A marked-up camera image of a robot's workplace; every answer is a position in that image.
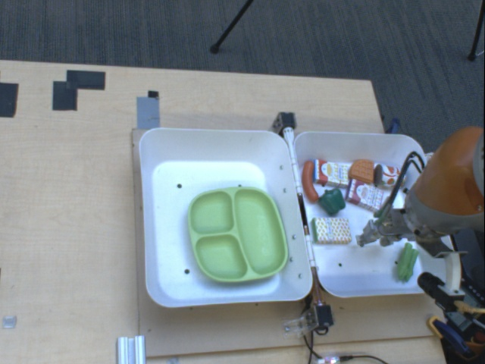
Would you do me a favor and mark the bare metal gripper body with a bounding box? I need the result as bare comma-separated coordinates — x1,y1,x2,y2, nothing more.
373,208,421,243

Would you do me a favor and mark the white plastic tray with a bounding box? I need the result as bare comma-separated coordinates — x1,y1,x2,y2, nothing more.
293,130,456,299
138,127,314,309

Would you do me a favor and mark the maroon and white carton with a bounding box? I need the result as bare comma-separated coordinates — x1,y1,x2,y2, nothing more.
343,178,392,214

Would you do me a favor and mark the green bell pepper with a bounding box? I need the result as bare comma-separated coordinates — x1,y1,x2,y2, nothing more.
317,187,347,216

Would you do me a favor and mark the white carton with orange swirls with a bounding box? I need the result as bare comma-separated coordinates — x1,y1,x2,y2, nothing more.
373,162,403,190

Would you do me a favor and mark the orange waffle biscuit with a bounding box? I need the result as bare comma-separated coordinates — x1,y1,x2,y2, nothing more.
348,158,377,185

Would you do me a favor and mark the orange and white carton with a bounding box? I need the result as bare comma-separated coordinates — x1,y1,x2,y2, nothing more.
312,158,354,189

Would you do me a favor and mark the red sausage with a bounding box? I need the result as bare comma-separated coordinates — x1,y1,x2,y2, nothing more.
301,159,321,204

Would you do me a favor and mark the thin black and white rod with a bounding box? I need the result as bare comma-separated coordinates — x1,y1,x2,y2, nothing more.
283,126,324,310

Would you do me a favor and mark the green divided plate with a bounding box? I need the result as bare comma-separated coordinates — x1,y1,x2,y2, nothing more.
186,186,290,284

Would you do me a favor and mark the black tripod leg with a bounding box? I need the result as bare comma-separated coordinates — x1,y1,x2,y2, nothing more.
209,0,274,55
467,5,485,62

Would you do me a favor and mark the black cylinder on white bracket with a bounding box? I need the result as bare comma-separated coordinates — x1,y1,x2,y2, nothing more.
417,249,468,312

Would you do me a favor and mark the black block with thin wires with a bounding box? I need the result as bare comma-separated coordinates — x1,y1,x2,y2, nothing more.
270,111,297,133
302,303,336,335

